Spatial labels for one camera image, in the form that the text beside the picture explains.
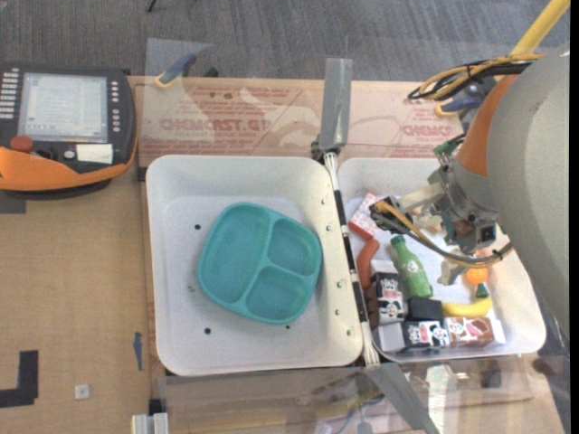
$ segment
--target toy bottle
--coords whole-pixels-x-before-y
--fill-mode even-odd
[[[410,297],[432,297],[432,286],[428,282],[422,263],[408,250],[404,236],[394,236],[390,244],[396,251],[394,266],[403,278]]]

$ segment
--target yellow toy banana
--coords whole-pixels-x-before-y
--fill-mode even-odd
[[[492,299],[485,297],[478,299],[472,304],[458,304],[456,302],[442,302],[442,313],[444,316],[465,316],[474,318],[476,316],[485,316],[492,307]]]

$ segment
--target teal plate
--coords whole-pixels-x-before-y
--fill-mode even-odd
[[[215,221],[197,278],[220,306],[283,325],[308,306],[321,260],[318,237],[301,223],[258,204],[237,203]]]

